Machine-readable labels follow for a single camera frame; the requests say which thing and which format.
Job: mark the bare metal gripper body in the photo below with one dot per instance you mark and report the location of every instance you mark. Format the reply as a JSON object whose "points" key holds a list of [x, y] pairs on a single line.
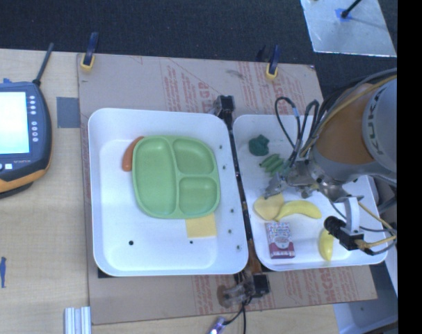
{"points": [[306, 174]]}

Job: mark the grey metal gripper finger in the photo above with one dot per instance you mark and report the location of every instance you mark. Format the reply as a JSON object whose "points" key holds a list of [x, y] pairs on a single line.
{"points": [[306, 192], [276, 184]]}

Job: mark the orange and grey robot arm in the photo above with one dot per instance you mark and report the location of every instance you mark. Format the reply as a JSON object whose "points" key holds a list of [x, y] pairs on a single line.
{"points": [[349, 134]]}

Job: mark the green bean pods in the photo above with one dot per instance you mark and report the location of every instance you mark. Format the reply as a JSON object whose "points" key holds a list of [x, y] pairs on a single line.
{"points": [[271, 164]]}

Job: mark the yellow round chip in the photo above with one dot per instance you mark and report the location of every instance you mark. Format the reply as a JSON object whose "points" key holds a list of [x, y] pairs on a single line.
{"points": [[266, 208]]}

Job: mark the thin black and white rod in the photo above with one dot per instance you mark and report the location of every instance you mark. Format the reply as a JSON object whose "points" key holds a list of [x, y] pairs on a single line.
{"points": [[239, 186]]}

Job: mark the dark green broccoli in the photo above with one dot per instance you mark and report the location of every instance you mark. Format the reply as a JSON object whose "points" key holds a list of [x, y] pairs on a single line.
{"points": [[258, 145]]}

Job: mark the red and white carton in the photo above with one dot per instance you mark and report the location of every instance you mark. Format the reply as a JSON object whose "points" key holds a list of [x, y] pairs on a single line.
{"points": [[280, 239]]}

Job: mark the white plastic tray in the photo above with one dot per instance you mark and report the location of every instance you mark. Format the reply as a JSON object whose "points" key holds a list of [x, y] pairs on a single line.
{"points": [[304, 249], [162, 252]]}

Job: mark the small yellow banana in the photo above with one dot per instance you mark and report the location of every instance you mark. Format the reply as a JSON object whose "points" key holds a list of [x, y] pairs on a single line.
{"points": [[326, 245]]}

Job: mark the yellow square slice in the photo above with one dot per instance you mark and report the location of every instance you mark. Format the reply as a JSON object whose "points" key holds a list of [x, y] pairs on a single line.
{"points": [[201, 229]]}

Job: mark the green divided plate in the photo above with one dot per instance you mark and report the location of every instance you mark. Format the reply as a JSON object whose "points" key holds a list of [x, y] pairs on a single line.
{"points": [[155, 179]]}

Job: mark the orange sausage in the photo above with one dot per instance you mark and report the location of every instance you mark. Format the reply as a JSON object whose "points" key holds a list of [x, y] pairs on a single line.
{"points": [[127, 158]]}

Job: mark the brown cardboard board red print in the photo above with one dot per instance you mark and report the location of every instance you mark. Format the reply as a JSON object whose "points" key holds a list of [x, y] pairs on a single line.
{"points": [[134, 78]]}

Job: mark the black cylinder on white bracket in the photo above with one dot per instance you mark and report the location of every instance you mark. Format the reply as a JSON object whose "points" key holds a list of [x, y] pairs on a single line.
{"points": [[339, 230]]}

